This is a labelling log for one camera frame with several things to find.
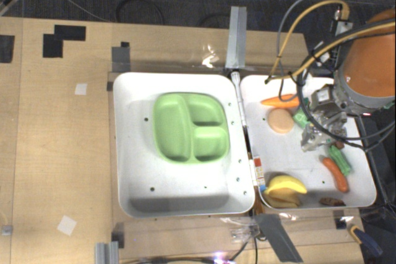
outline carrot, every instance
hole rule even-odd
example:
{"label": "carrot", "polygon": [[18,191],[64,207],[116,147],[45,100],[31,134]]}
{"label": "carrot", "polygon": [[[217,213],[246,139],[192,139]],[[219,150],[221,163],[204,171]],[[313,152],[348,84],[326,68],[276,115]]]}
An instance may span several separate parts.
{"label": "carrot", "polygon": [[[291,97],[293,97],[292,94],[282,95],[283,99],[289,99]],[[283,102],[282,100],[279,99],[278,96],[276,96],[276,97],[262,100],[260,103],[264,106],[270,106],[270,107],[276,107],[276,108],[292,108],[292,107],[299,106],[299,101],[298,101],[297,96],[295,98],[293,98],[292,100],[286,101],[286,102]]]}
{"label": "carrot", "polygon": [[345,176],[341,173],[340,168],[331,158],[324,158],[322,161],[323,165],[332,173],[337,183],[337,188],[341,192],[347,192],[349,190],[348,181]]}

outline toy sink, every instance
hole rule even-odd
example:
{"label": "toy sink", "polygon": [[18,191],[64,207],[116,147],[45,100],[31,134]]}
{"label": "toy sink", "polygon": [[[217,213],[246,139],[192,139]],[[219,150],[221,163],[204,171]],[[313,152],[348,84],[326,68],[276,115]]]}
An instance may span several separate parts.
{"label": "toy sink", "polygon": [[[276,96],[279,83],[250,75],[241,82],[253,156],[260,158],[265,182],[277,174],[301,180],[308,193],[300,209],[328,208],[322,197],[342,199],[346,207],[366,207],[376,198],[371,171],[361,150],[343,149],[352,172],[350,191],[339,192],[319,158],[325,148],[304,153],[302,130],[272,131],[270,108],[260,101]],[[329,83],[315,79],[309,96]],[[283,93],[295,93],[285,81]],[[119,204],[132,217],[244,213],[252,208],[256,175],[251,173],[235,87],[221,75],[124,73],[113,85]],[[352,119],[348,134],[357,136]]]}
{"label": "toy sink", "polygon": [[113,86],[119,204],[129,216],[243,213],[254,189],[231,81],[124,73]]}

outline tan round toy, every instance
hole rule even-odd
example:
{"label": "tan round toy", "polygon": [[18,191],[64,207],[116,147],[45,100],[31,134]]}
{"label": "tan round toy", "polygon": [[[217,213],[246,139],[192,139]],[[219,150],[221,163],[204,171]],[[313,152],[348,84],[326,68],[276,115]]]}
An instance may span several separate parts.
{"label": "tan round toy", "polygon": [[268,115],[268,124],[272,130],[280,134],[288,133],[295,122],[286,109],[275,108]]}

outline wooden surface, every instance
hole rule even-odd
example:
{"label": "wooden surface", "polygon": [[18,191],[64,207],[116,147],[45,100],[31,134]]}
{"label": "wooden surface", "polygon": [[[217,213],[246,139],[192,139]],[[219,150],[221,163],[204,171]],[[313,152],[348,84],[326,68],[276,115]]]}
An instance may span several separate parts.
{"label": "wooden surface", "polygon": [[[55,24],[85,25],[85,41],[65,41],[62,59],[43,59],[43,34]],[[132,63],[151,61],[169,67],[175,63],[199,68],[215,52],[216,66],[224,61],[226,30],[71,22],[37,19],[0,19],[0,34],[16,36],[14,60],[0,64],[0,210],[14,226],[12,238],[0,236],[0,263],[93,263],[96,242],[109,242],[119,221],[139,237],[139,256],[152,256],[151,228],[163,236],[156,253],[183,249],[205,253],[208,231],[194,229],[197,219],[168,219],[164,224],[136,221],[117,210],[111,186],[111,129],[106,84],[111,70],[111,47],[130,42]],[[273,63],[275,33],[247,33],[247,65],[261,68]],[[296,67],[306,54],[302,35],[295,35],[285,53],[284,65]],[[78,83],[87,84],[86,95],[75,95]],[[301,211],[302,222],[285,227],[306,263],[362,263],[358,245],[345,230],[335,230],[332,214]],[[353,221],[361,224],[356,210]],[[70,236],[57,230],[66,215],[77,224]],[[193,240],[178,239],[180,221],[188,221]],[[229,230],[217,218],[219,239],[237,250]],[[279,263],[268,242],[259,246],[259,263]],[[252,245],[238,263],[252,263]],[[123,258],[135,251],[121,252]]]}

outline green divided plate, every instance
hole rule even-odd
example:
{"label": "green divided plate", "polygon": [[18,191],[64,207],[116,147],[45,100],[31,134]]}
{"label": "green divided plate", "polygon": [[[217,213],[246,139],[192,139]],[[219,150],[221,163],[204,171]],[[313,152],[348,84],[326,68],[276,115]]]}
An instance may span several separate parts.
{"label": "green divided plate", "polygon": [[223,107],[208,95],[161,95],[154,104],[153,128],[159,154],[175,163],[219,160],[230,150]]}

